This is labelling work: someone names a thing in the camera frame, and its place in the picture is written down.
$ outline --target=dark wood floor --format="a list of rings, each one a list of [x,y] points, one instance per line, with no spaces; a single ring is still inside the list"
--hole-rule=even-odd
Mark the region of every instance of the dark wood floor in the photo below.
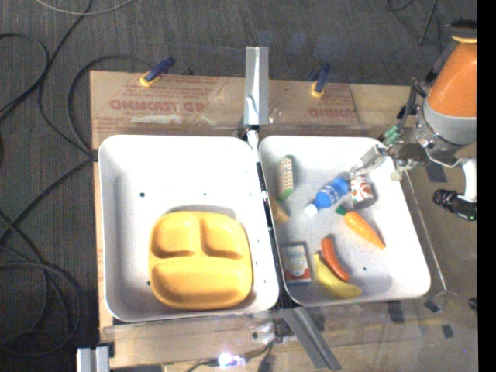
[[[43,1],[83,12],[90,0]],[[124,1],[93,0],[89,11]],[[172,55],[171,73],[189,67],[199,75],[240,76],[245,46],[268,46],[272,79],[305,81],[317,63],[328,61],[332,82],[407,85],[426,75],[450,41],[446,25],[477,19],[477,0],[439,0],[425,28],[433,2],[138,0],[83,18],[35,0],[0,0],[0,370],[74,370],[75,349],[98,344],[92,169],[89,156],[73,144],[67,115],[88,144],[86,74],[67,102],[79,70],[118,54],[130,57],[91,67],[142,72],[146,66],[137,58],[156,64]],[[24,95],[43,73],[46,53],[56,55],[43,87]],[[42,271],[51,278],[45,281]],[[81,302],[73,336],[78,310],[73,286],[60,272],[74,279]],[[67,338],[62,350],[29,357]]]

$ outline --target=carrot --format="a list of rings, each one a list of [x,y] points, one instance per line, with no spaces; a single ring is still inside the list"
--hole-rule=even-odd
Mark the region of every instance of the carrot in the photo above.
[[[356,211],[347,211],[345,208],[340,205],[336,208],[336,212],[340,215],[344,216],[344,221],[346,225],[352,229],[356,234],[360,237],[368,241],[369,243],[378,246],[383,249],[386,246],[381,241],[379,236],[375,233],[375,231],[370,227],[367,221]]]
[[[338,261],[336,252],[334,250],[334,244],[330,237],[324,237],[322,239],[322,256],[324,258],[327,267],[341,280],[348,281],[350,275],[346,270],[344,270],[341,263]]]

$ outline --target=blue bottle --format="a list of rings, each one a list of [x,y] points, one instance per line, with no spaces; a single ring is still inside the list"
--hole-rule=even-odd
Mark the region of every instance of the blue bottle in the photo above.
[[[337,177],[319,190],[314,201],[305,207],[307,216],[315,216],[318,210],[329,208],[350,191],[350,183],[343,177]]]

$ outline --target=yellow divided plate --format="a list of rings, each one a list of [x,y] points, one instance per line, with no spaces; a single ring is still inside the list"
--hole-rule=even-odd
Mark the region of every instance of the yellow divided plate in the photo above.
[[[251,290],[250,246],[243,227],[214,212],[172,212],[153,225],[150,286],[165,305],[185,310],[229,308]]]

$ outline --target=blue and yellow clamp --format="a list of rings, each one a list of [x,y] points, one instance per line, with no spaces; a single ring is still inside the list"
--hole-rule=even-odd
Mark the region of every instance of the blue and yellow clamp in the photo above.
[[[315,69],[312,69],[312,71],[308,75],[308,81],[313,81],[313,96],[321,97],[324,95],[324,85],[326,85],[330,69],[331,64],[329,62],[325,62],[325,64],[319,65]]]
[[[173,57],[168,57],[167,59],[162,60],[151,71],[147,71],[143,76],[141,76],[139,78],[139,82],[145,87],[151,86],[152,83],[158,80],[162,73],[166,74],[175,63],[176,60]]]

